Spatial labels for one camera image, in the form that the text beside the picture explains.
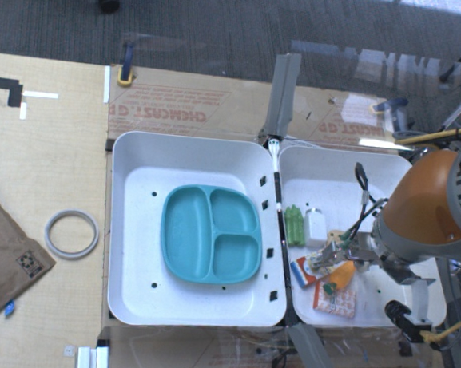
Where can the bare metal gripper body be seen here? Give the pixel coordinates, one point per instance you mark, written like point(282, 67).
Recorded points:
point(362, 255)

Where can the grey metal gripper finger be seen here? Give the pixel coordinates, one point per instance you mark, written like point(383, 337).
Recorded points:
point(332, 250)
point(320, 262)

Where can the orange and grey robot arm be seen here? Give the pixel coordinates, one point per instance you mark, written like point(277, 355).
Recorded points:
point(421, 204)

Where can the red white blue carton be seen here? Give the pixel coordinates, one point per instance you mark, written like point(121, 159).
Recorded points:
point(302, 273)

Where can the orange carrot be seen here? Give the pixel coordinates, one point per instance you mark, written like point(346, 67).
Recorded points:
point(343, 275)

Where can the small white bottle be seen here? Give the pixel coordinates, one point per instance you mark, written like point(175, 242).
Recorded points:
point(315, 226)

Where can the green toy asparagus bundle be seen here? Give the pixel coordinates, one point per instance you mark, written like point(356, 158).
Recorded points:
point(295, 227)

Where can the white plastic tray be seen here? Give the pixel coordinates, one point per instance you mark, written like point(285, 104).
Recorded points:
point(136, 251)
point(327, 179)

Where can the teal divided plate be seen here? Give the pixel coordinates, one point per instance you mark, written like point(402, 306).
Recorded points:
point(188, 231)

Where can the brown cardboard board red print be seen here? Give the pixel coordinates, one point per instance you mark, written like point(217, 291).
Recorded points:
point(189, 107)

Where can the white tape roll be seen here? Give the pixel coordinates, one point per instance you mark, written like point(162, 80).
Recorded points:
point(51, 239)

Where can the small blue scrap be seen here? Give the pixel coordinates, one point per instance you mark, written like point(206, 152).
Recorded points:
point(10, 308)

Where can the black cylinder on white bracket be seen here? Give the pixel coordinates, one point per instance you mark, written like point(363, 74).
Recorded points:
point(408, 319)

